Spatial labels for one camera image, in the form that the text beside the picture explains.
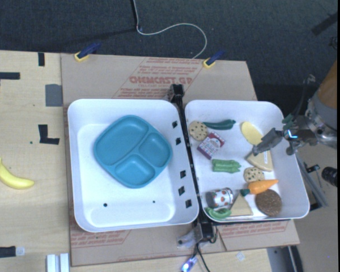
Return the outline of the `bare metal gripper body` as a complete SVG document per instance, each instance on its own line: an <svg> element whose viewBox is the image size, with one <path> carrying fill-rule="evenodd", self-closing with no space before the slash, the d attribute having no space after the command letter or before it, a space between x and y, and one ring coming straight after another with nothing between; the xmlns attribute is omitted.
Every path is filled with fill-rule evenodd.
<svg viewBox="0 0 340 272"><path fill-rule="evenodd" d="M298 141L305 145L326 145L337 149L337 111L329 107L309 106L304 115L289 114L282 120L288 141Z"/></svg>

